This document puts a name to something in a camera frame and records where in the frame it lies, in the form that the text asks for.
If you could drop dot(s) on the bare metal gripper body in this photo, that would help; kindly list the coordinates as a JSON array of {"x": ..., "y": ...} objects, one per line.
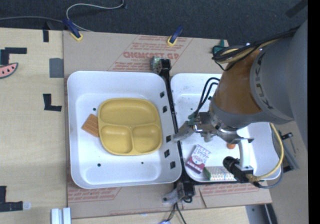
[{"x": 208, "y": 121}]

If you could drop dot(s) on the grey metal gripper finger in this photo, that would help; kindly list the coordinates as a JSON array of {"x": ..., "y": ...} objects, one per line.
[
  {"x": 183, "y": 131},
  {"x": 208, "y": 137}
]

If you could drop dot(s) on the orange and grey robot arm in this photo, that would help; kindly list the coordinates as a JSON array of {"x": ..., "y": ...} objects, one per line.
[{"x": 272, "y": 87}]

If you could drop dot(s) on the small orange toy food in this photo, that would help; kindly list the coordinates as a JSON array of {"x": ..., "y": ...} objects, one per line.
[{"x": 231, "y": 146}]

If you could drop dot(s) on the red and white carton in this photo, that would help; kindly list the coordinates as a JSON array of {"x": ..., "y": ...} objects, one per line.
[{"x": 197, "y": 160}]

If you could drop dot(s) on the thin black rod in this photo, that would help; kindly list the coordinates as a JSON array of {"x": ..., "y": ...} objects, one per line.
[{"x": 172, "y": 107}]

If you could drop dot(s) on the white plastic tray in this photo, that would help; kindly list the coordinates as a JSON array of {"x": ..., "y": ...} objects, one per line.
[
  {"x": 185, "y": 92},
  {"x": 82, "y": 168}
]

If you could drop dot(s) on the white patterned packet green end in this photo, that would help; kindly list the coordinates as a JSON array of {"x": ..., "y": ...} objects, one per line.
[{"x": 217, "y": 174}]

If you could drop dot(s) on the yellow divided plate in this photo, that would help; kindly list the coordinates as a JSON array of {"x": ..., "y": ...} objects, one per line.
[{"x": 130, "y": 125}]

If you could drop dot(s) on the brown cardboard board red print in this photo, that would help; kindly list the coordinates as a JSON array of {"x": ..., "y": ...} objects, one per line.
[{"x": 100, "y": 52}]

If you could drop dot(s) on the pink watermelon slice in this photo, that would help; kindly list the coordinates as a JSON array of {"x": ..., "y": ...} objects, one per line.
[{"x": 7, "y": 70}]

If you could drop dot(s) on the black cylinder on white bracket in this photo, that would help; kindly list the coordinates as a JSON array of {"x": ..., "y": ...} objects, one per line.
[{"x": 243, "y": 158}]

